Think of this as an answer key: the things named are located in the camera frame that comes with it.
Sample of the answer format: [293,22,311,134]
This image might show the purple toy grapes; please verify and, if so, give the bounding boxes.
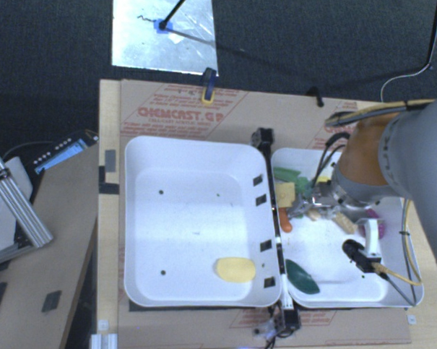
[358,208,388,241]

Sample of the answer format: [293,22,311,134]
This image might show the green toy vegetable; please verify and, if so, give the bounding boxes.
[294,176,313,197]

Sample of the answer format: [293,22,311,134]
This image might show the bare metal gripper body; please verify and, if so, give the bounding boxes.
[308,181,371,219]

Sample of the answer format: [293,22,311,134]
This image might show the black cylinder on white bracket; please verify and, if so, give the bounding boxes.
[340,217,386,274]

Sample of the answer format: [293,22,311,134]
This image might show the orange toy carrot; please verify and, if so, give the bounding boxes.
[277,207,295,234]

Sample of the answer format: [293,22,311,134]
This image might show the yellow oval toy food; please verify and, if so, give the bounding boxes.
[215,255,258,285]

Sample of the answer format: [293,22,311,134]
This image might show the dark green toy leaf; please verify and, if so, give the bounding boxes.
[282,259,322,296]

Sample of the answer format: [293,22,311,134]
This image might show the thin black and white rod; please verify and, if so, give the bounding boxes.
[255,142,299,309]

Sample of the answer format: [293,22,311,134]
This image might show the white plastic tray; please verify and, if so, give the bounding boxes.
[264,147,431,313]
[117,134,290,314]

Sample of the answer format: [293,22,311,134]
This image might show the yellow toy cheese slice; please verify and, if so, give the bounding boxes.
[273,181,297,209]

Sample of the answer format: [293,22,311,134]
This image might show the brown cardboard board red print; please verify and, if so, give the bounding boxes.
[108,78,424,349]

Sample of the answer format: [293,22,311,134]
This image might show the beige toy bread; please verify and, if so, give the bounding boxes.
[332,211,358,236]

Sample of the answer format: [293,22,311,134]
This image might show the green toy pea pod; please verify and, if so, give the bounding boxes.
[272,166,303,183]

